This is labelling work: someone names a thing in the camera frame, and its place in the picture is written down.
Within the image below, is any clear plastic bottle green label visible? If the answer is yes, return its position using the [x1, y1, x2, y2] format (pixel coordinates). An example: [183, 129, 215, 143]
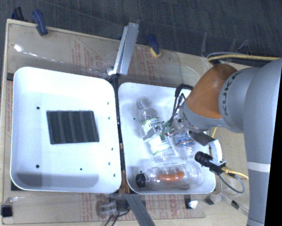
[129, 96, 184, 166]

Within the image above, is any clear plastic bottle blue label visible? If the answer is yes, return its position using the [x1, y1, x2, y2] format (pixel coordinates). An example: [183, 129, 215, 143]
[170, 130, 201, 164]

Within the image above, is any black cylinder on white bracket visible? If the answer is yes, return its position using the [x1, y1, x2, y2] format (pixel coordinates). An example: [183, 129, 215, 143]
[193, 136, 229, 176]

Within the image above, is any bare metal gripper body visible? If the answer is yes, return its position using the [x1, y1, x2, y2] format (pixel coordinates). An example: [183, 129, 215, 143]
[162, 112, 192, 143]

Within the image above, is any black block with thin wires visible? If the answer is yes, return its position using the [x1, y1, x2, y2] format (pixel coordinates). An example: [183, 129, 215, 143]
[112, 197, 132, 212]

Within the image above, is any black ribbed rectangular pad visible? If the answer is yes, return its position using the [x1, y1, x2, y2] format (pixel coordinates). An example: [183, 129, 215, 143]
[42, 105, 104, 150]

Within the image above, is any white plastic tray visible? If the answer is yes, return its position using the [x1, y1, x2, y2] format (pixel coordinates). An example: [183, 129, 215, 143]
[106, 81, 227, 203]
[1, 64, 134, 202]

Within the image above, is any clear plastic bottle black cap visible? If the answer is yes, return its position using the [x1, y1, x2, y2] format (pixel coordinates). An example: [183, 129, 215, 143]
[134, 156, 205, 196]

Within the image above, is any brown cardboard board red print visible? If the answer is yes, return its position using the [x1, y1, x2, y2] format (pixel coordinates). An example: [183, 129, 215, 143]
[0, 23, 226, 226]

